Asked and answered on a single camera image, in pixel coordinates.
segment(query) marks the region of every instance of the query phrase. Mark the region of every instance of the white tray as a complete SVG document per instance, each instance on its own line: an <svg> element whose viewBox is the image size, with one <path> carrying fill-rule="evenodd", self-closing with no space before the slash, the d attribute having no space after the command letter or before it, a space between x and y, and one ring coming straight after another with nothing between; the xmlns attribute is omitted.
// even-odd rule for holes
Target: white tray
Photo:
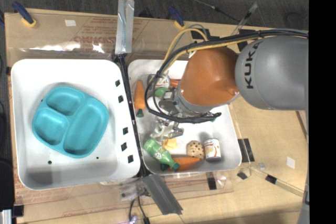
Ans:
<svg viewBox="0 0 336 224"><path fill-rule="evenodd" d="M132 93L135 91L136 83L140 79L145 86L149 74L155 74L162 64L161 60L135 60L130 63L128 72ZM169 69L169 76L172 79L180 79L183 75L187 61L176 61ZM155 116L143 110L144 117L136 118L136 124L140 136L141 146L150 137L153 131ZM206 139L214 137L219 139L220 152L222 159L218 162L209 163L200 161L193 169L188 172L173 172L171 170L160 169L159 162L143 150L144 163L149 171L160 175L182 175L189 173L212 172L217 170L230 170L237 168L242 162L242 155L238 145L236 132L232 123L232 118L227 105L220 106L212 110L212 112L221 112L221 116L214 122L204 122L199 124L181 123L179 127L184 128L184 134L176 138L178 147L171 150L174 155L186 155L186 145L191 140L204 142Z"/></svg>
<svg viewBox="0 0 336 224"><path fill-rule="evenodd" d="M26 187L50 189L126 179L137 174L140 158L116 64L107 60L25 59L13 65L11 75L18 175ZM44 145L33 134L35 111L56 86L75 87L108 108L106 131L87 157L66 156Z"/></svg>

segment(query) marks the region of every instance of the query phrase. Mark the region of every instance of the green bottle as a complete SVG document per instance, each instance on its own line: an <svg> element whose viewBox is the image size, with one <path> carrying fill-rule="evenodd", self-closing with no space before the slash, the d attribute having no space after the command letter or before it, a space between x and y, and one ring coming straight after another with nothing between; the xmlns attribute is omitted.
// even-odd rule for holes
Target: green bottle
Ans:
<svg viewBox="0 0 336 224"><path fill-rule="evenodd" d="M149 154L151 154L151 156L156 158L161 164L169 165L174 171L179 169L180 165L173 160L169 151L166 150L163 146L161 146L153 138L149 138L144 143L143 147Z"/></svg>

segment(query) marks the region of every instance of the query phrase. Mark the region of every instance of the yellow clamp tip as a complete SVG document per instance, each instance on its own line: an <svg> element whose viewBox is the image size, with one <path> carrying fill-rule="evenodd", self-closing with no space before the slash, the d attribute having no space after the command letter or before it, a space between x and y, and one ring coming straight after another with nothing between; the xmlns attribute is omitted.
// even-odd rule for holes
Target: yellow clamp tip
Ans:
<svg viewBox="0 0 336 224"><path fill-rule="evenodd" d="M21 18L21 22L23 22L28 27L34 27L36 25L36 20L33 19L33 23L30 24L28 21L26 21L24 18Z"/></svg>
<svg viewBox="0 0 336 224"><path fill-rule="evenodd" d="M180 30L184 30L185 29L185 25L181 26L177 21L174 22L175 26L180 29Z"/></svg>

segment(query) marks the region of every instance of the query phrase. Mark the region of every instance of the can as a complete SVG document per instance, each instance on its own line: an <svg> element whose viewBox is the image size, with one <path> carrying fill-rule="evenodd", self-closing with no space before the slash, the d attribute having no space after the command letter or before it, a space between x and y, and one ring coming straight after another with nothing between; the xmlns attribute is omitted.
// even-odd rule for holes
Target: can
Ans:
<svg viewBox="0 0 336 224"><path fill-rule="evenodd" d="M210 138L204 141L205 159L208 162L218 161L222 158L221 149L219 148L219 140Z"/></svg>

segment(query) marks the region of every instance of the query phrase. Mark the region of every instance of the blue divided plate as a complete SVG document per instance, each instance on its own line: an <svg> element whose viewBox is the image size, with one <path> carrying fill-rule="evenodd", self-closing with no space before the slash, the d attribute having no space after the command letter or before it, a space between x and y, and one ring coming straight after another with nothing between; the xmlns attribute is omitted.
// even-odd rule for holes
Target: blue divided plate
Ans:
<svg viewBox="0 0 336 224"><path fill-rule="evenodd" d="M67 86L48 92L33 118L33 133L45 145L71 157L90 155L99 144L109 112L96 98Z"/></svg>

